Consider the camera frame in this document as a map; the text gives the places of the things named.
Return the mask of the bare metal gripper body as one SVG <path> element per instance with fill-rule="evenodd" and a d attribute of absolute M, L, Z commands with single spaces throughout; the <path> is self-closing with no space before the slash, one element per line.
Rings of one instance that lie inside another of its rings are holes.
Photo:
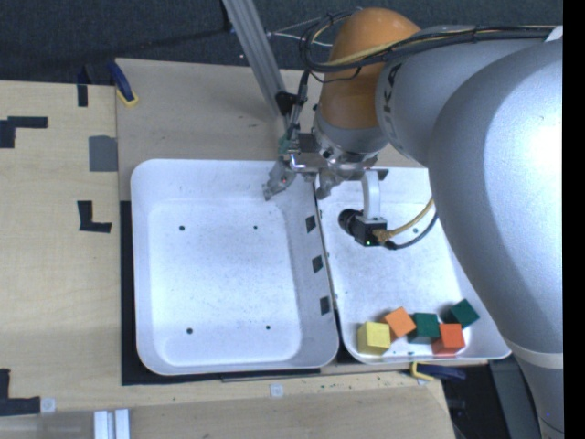
<path fill-rule="evenodd" d="M 284 154 L 284 164 L 293 173 L 331 177 L 336 182 L 361 178 L 377 160 L 377 153 L 349 152 L 318 134 L 298 134 L 289 141 Z"/>

